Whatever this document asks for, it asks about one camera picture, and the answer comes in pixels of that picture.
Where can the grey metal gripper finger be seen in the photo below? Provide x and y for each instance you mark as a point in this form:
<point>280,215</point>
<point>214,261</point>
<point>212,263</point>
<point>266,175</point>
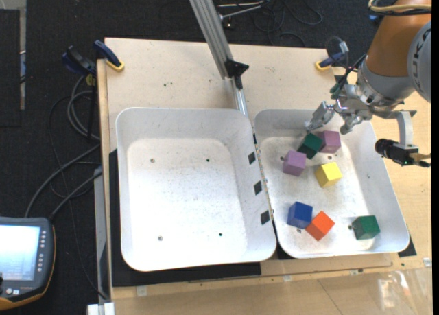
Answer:
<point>319,116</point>
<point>350,125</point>

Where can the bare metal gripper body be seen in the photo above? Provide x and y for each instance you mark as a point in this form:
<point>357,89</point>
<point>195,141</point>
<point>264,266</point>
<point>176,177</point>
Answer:
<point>356,102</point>

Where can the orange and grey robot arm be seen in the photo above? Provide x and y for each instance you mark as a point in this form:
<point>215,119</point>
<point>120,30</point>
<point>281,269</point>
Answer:
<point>391,46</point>

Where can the purple cube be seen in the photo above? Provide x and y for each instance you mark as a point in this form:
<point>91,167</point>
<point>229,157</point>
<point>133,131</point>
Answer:
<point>294,163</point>
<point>331,140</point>

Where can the green cube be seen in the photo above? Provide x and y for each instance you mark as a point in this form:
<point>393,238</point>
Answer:
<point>366,227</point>
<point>311,143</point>

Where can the yellow cube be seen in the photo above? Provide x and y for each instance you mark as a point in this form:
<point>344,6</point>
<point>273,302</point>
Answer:
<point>328,174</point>

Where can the white plastic tray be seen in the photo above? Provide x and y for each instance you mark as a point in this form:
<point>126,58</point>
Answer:
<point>343,200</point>
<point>185,190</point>

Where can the blue cube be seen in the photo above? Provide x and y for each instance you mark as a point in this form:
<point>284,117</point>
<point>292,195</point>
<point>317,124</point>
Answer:
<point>299,215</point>

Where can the orange cube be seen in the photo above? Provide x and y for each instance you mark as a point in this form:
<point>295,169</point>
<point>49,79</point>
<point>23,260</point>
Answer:
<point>320,225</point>

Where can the pale wood board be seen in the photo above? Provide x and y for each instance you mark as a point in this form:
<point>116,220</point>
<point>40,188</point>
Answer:
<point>171,77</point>

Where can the black cylinder on white bracket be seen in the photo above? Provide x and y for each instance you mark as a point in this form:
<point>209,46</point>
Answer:
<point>394,151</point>

